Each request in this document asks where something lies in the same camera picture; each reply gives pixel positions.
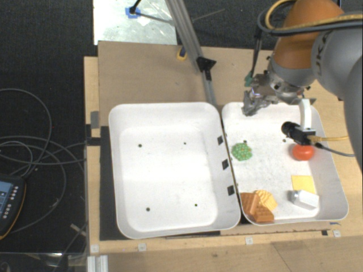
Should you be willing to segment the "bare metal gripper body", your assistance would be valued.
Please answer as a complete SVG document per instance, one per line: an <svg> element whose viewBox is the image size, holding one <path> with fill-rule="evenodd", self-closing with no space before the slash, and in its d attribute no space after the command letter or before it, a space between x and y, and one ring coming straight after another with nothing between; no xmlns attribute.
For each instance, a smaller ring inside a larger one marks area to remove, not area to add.
<svg viewBox="0 0 363 272"><path fill-rule="evenodd" d="M250 87L251 96L255 98L255 105L256 99L264 96L271 99L272 104L279 102L295 104L295 101L302 98L304 93L303 87L291 85L283 81L279 76L270 73L255 75Z"/></svg>

